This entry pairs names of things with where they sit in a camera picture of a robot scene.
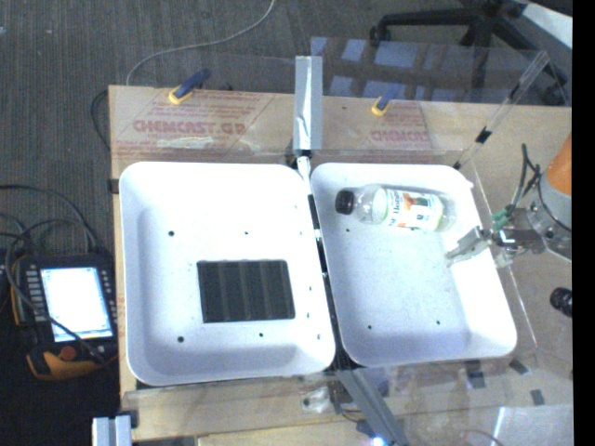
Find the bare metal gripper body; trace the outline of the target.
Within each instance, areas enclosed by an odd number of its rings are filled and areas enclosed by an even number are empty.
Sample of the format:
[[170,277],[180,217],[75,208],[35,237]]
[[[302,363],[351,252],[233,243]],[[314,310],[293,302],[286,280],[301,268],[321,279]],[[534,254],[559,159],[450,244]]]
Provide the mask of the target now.
[[548,251],[564,260],[572,260],[572,231],[538,203],[515,208],[509,221],[498,230],[498,240],[515,255],[525,251],[534,254]]

